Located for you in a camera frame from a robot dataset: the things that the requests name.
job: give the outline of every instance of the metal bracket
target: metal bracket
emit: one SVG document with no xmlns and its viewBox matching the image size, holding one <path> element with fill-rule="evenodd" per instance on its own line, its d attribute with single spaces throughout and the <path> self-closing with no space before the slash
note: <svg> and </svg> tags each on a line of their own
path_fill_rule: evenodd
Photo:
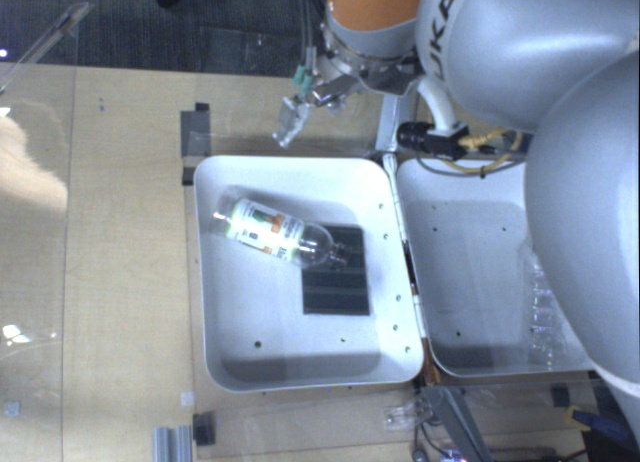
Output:
<svg viewBox="0 0 640 462">
<path fill-rule="evenodd" d="M 398 221 L 398 232 L 400 239 L 404 245 L 407 244 L 407 228 L 404 223 L 404 214 L 402 213 L 402 205 L 400 195 L 398 193 L 398 182 L 396 173 L 398 171 L 398 162 L 393 154 L 387 153 L 382 156 L 382 167 L 389 177 L 389 185 L 391 187 L 391 195 L 393 196 L 393 207 L 396 210 L 396 219 Z"/>
<path fill-rule="evenodd" d="M 191 427 L 158 427 L 153 433 L 153 462 L 192 462 Z"/>
<path fill-rule="evenodd" d="M 361 76 L 362 83 L 375 92 L 404 96 L 411 84 L 418 78 L 418 74 L 407 74 L 395 67 L 390 67 L 386 72 Z"/>
<path fill-rule="evenodd" d="M 404 405 L 385 407 L 382 412 L 387 432 L 413 430 L 422 423 L 435 419 L 424 389 Z"/>
<path fill-rule="evenodd" d="M 376 150 L 394 153 L 398 149 L 396 132 L 401 123 L 412 120 L 411 106 L 415 96 L 407 92 L 404 96 L 386 94 L 382 100 L 380 123 L 376 137 Z"/>
<path fill-rule="evenodd" d="M 493 462 L 462 393 L 444 386 L 430 386 L 423 392 L 464 459 L 468 462 Z"/>
<path fill-rule="evenodd" d="M 213 411 L 193 415 L 193 438 L 196 446 L 212 446 L 216 443 L 215 424 Z"/>
<path fill-rule="evenodd" d="M 180 112 L 182 185 L 193 185 L 198 164 L 211 156 L 211 112 L 207 103 L 196 103 L 195 110 Z"/>
</svg>

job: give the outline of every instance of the wooden table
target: wooden table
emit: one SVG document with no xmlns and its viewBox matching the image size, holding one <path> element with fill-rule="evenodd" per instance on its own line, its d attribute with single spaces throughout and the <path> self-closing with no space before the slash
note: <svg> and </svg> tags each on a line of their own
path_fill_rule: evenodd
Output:
<svg viewBox="0 0 640 462">
<path fill-rule="evenodd" d="M 61 448 L 65 462 L 147 462 L 155 427 L 191 422 L 202 363 L 194 364 L 192 342 L 180 111 L 205 102 L 216 130 L 264 138 L 275 127 L 280 98 L 290 93 L 289 81 L 281 79 L 77 69 L 61 344 L 58 339 L 62 372 L 55 360 L 41 370 L 61 378 L 61 410 L 53 414 L 61 414 L 62 441 L 56 445 L 55 421 L 47 430 L 50 445 L 36 441 L 42 425 L 31 437 L 0 433 L 0 451 L 10 455 L 0 458 L 57 461 Z M 349 137 L 362 119 L 375 122 L 378 107 L 379 98 L 362 97 L 347 112 L 352 123 L 327 122 L 340 123 Z M 310 126 L 309 133 L 323 129 Z M 226 406 L 260 400 L 224 397 Z M 225 460 L 405 462 L 411 438 Z M 491 441 L 554 446 L 561 453 L 582 447 L 575 430 Z"/>
</svg>

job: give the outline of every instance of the transparent bottle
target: transparent bottle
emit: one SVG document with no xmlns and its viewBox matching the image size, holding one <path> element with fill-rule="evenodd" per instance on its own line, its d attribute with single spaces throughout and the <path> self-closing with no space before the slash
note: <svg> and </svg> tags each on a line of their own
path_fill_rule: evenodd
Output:
<svg viewBox="0 0 640 462">
<path fill-rule="evenodd" d="M 528 238 L 520 249 L 528 360 L 554 366 L 566 352 L 560 307 Z"/>
<path fill-rule="evenodd" d="M 329 264 L 343 268 L 349 249 L 324 227 L 306 222 L 234 193 L 223 195 L 211 230 L 301 268 Z"/>
</svg>

